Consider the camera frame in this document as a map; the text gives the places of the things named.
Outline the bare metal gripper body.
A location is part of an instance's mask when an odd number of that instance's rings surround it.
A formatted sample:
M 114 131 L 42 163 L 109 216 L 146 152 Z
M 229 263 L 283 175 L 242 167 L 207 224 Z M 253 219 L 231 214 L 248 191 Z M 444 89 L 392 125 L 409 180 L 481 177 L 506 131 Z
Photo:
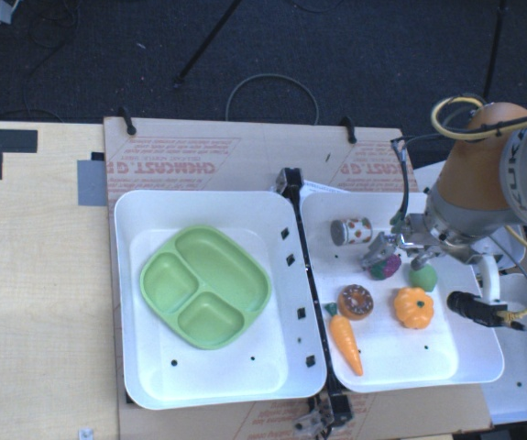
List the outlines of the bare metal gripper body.
M 451 227 L 436 214 L 408 214 L 397 233 L 398 248 L 411 259 L 422 250 L 430 250 L 434 254 L 430 260 L 449 256 L 470 263 L 475 258 L 472 244 L 472 236 Z

